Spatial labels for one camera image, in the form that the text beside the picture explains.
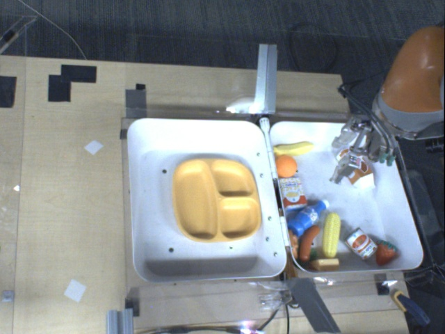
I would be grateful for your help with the brown sausage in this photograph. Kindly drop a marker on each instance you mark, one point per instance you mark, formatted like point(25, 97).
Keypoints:
point(308, 242)

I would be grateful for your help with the orange divided plate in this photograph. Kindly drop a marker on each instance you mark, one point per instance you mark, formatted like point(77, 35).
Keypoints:
point(198, 200)

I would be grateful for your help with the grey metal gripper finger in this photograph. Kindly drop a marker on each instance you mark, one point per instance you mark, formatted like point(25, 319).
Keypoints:
point(341, 137)
point(345, 168)

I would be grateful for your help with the orange and white can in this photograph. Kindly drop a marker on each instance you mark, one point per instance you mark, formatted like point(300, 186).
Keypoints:
point(361, 244)

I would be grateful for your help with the tan bread piece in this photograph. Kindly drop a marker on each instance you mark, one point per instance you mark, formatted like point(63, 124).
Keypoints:
point(325, 264)

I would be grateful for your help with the yellow corn cob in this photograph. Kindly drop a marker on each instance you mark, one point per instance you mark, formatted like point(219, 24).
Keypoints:
point(331, 235)

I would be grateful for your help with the white and orange milk carton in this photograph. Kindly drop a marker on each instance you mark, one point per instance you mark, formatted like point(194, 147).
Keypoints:
point(363, 177)

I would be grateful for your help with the white and orange juice carton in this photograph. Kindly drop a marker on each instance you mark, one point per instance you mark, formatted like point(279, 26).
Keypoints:
point(292, 191)

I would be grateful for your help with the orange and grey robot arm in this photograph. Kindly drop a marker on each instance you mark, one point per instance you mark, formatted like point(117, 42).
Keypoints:
point(413, 78)

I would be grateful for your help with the orange fruit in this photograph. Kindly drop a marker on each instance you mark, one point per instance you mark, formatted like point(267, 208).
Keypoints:
point(286, 166)

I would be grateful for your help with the blue bottle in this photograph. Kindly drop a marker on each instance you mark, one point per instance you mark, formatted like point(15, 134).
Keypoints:
point(306, 218)

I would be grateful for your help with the yellow banana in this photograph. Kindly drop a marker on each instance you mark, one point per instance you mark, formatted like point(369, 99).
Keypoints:
point(293, 148)

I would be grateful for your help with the white plastic tray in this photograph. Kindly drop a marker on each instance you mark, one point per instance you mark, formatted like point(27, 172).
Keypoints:
point(354, 207)
point(153, 193)

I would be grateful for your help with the red strawberry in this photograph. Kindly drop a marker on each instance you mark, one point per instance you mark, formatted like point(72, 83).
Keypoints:
point(385, 254)

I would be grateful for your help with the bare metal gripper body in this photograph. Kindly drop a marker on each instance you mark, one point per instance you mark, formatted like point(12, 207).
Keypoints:
point(372, 138)

